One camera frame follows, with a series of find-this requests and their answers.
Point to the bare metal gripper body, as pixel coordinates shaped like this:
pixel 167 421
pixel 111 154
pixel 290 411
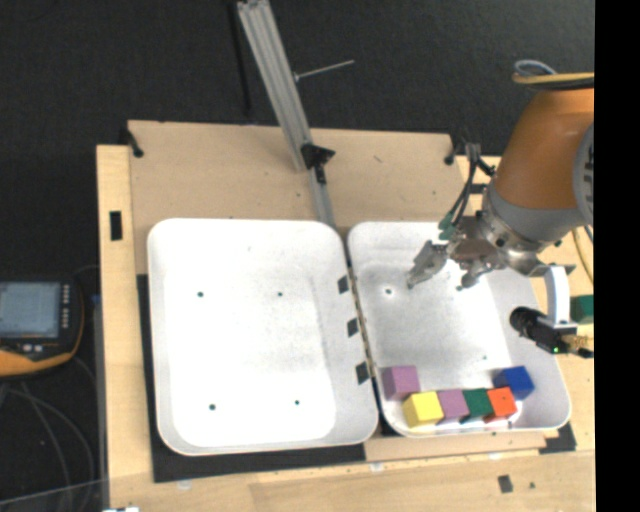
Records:
pixel 492 247

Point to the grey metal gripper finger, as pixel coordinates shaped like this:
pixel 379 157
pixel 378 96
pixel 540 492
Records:
pixel 427 262
pixel 472 277

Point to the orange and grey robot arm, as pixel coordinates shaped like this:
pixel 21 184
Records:
pixel 540 150

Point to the white plastic tray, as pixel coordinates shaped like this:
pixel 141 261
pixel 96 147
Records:
pixel 440 330
pixel 250 340

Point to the green cube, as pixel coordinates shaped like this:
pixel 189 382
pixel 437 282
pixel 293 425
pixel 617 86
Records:
pixel 584 307
pixel 477 401

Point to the blue cube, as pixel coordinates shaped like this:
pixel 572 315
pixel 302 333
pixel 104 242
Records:
pixel 515 381

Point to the purple cube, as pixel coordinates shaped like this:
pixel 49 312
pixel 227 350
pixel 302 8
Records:
pixel 454 403
pixel 400 381

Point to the orange cube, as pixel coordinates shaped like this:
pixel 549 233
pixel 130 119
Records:
pixel 502 402

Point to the yellow cube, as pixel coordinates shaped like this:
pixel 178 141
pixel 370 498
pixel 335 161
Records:
pixel 422 407

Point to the brown cardboard board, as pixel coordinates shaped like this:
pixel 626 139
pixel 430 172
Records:
pixel 225 175

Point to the black cylinder on white bracket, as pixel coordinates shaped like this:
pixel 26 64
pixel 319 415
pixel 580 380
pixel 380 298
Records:
pixel 532 324

